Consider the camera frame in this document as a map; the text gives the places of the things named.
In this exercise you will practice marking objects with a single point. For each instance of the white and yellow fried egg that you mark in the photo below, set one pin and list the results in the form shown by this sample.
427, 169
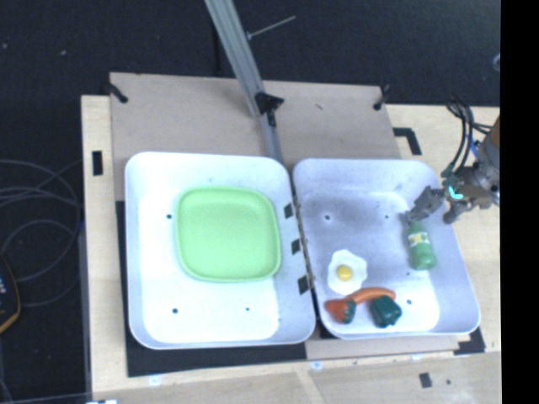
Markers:
346, 272

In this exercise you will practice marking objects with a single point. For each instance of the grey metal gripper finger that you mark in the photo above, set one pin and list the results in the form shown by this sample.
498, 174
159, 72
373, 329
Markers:
426, 203
455, 211

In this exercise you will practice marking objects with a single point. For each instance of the green plate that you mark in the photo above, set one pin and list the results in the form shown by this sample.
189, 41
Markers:
227, 234

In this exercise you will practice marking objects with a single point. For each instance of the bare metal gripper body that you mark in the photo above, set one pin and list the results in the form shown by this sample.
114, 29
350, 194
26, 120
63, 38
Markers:
480, 187

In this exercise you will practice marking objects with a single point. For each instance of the white plastic tray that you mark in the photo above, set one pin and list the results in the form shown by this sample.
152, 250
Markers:
362, 208
156, 234

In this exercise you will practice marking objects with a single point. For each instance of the thin black and white rod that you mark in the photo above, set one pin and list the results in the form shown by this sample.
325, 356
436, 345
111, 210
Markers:
304, 242

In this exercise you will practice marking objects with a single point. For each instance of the dark green bell pepper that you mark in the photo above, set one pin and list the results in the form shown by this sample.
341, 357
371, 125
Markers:
385, 312

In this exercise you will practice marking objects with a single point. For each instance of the orange sausage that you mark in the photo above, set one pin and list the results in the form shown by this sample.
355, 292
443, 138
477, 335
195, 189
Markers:
372, 294

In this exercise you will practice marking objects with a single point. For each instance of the green plastic bottle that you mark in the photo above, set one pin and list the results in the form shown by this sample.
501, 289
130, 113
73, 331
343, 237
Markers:
421, 248

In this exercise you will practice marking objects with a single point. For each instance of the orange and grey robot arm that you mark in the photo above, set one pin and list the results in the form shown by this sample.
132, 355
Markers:
495, 135

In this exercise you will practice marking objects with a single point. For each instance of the brown cardboard board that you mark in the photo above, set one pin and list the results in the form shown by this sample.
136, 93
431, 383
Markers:
189, 116

